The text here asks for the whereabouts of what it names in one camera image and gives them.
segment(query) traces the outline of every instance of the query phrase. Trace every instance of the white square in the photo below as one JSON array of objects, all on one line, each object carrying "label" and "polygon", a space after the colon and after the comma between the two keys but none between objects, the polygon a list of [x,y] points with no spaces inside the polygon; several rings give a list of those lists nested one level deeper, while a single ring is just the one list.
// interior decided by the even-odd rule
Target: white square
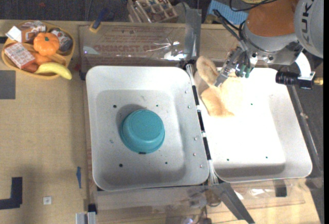
[{"label": "white square", "polygon": [[43,197],[43,205],[50,205],[51,204],[51,196]]}]

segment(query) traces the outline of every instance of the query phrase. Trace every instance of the pumpkin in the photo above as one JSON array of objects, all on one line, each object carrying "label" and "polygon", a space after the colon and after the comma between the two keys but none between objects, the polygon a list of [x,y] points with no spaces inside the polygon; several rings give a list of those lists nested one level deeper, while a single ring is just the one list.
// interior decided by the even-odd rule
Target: pumpkin
[{"label": "pumpkin", "polygon": [[33,47],[40,55],[51,56],[60,48],[60,42],[55,34],[40,32],[33,40]]}]

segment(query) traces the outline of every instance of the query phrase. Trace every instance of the teal object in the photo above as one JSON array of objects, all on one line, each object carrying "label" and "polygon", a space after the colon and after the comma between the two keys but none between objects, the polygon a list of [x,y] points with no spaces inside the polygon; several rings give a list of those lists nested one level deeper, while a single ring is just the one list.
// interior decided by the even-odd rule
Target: teal object
[{"label": "teal object", "polygon": [[149,154],[162,146],[165,128],[159,115],[141,109],[132,112],[122,121],[120,138],[131,151]]}]

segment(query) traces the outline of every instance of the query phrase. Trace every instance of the table surface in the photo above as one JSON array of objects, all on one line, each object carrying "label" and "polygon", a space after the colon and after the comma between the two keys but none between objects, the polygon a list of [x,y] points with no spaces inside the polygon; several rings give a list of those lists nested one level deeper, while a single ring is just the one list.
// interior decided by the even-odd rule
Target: table surface
[{"label": "table surface", "polygon": [[[0,20],[0,36],[20,21]],[[16,72],[14,100],[0,100],[0,199],[10,197],[11,178],[23,178],[23,204],[19,209],[0,210],[4,223],[75,223],[90,202],[84,117],[83,86],[79,64],[79,27],[88,22],[49,21],[70,32],[77,45],[69,65],[73,79],[42,80]],[[221,29],[220,26],[206,26]],[[10,70],[0,61],[0,71]],[[79,188],[76,177],[81,168]],[[309,190],[301,182],[303,203],[249,210],[256,223],[320,223]],[[52,204],[43,205],[51,196]],[[106,222],[106,213],[98,214]],[[234,221],[230,212],[212,214],[213,223]],[[140,219],[134,223],[165,223]]]}]

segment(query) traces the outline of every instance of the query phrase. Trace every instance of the yellow banana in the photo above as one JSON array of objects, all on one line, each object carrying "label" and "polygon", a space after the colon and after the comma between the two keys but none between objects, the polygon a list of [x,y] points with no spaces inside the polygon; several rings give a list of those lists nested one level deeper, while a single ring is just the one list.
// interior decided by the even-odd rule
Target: yellow banana
[{"label": "yellow banana", "polygon": [[40,73],[49,73],[49,72],[59,74],[60,76],[68,80],[72,79],[72,73],[70,72],[70,70],[66,68],[64,65],[57,62],[47,62],[41,64],[34,73],[40,74]]}]

